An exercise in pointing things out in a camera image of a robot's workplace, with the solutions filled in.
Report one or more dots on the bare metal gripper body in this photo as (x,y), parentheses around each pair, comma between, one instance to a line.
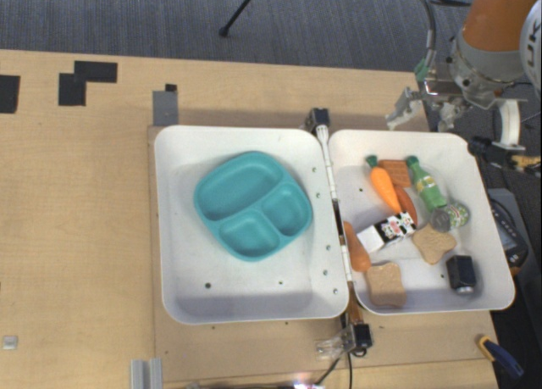
(444,87)

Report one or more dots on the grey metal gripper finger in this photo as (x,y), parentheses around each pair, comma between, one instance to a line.
(449,114)
(404,107)

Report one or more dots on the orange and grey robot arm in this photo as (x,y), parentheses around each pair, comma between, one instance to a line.
(495,1)

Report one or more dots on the brown square biscuit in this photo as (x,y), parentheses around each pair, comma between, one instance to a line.
(398,171)

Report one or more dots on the green bottle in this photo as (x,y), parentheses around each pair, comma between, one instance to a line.
(428,188)

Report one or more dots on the orange carrot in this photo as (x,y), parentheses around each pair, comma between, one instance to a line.
(383,188)

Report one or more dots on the white plastic tray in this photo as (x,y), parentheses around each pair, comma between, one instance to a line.
(478,192)
(186,277)

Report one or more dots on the thin black and white rod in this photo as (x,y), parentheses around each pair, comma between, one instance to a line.
(327,158)

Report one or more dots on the red-brown sausage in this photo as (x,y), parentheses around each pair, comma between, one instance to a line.
(407,204)

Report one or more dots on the silver can with green print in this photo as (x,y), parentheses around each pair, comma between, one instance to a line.
(453,214)

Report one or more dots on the white cow print carton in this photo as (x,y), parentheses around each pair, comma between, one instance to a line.
(387,232)

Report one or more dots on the tan bread slice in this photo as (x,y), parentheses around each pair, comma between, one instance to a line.
(385,285)
(434,244)

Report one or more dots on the orange sausage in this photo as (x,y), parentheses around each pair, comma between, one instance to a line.
(356,249)

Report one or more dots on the black can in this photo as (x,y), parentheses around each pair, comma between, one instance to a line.
(461,273)

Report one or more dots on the teal divided plate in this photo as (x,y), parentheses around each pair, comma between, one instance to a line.
(250,205)

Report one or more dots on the black cylinder on white bracket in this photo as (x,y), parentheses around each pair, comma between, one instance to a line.
(508,122)

